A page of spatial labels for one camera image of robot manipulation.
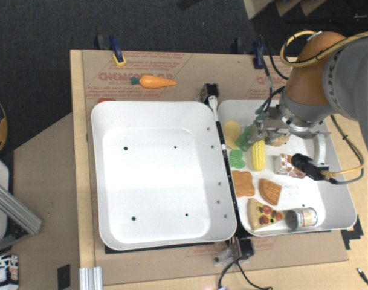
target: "yellow corn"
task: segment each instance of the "yellow corn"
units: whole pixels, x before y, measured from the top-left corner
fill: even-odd
[[[252,165],[255,170],[261,171],[266,165],[265,139],[255,142],[251,147]]]

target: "tin can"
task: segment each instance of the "tin can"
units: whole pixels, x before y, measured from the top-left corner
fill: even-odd
[[[318,222],[317,212],[312,208],[299,208],[286,213],[287,226],[293,230],[303,227],[312,227]]]

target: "pen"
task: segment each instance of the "pen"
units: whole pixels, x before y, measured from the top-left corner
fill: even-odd
[[[368,284],[368,279],[367,279],[365,273],[362,272],[362,270],[360,268],[358,268],[357,271],[360,274],[360,276],[363,278],[363,280]]]

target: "black floor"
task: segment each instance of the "black floor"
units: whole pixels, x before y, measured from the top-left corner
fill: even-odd
[[[368,0],[328,0],[309,16],[296,6],[280,17],[270,4],[253,20],[243,0],[0,0],[0,103],[14,149],[71,112],[70,49],[93,48],[114,33],[124,50],[246,52],[258,35],[273,54],[302,29],[344,35],[368,31]],[[355,15],[367,18],[356,21]]]

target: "blue clamp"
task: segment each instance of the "blue clamp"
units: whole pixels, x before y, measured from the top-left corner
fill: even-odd
[[[264,44],[260,39],[252,43],[252,52],[255,55],[253,59],[255,69],[263,69],[264,66],[263,66],[262,58],[260,58],[260,52],[263,55]]]
[[[126,59],[122,53],[121,45],[114,34],[109,34],[110,50],[113,51],[112,57],[115,63],[119,66],[126,64]],[[108,50],[109,48],[105,45],[105,41],[101,34],[97,34],[94,39],[94,49],[96,50]]]

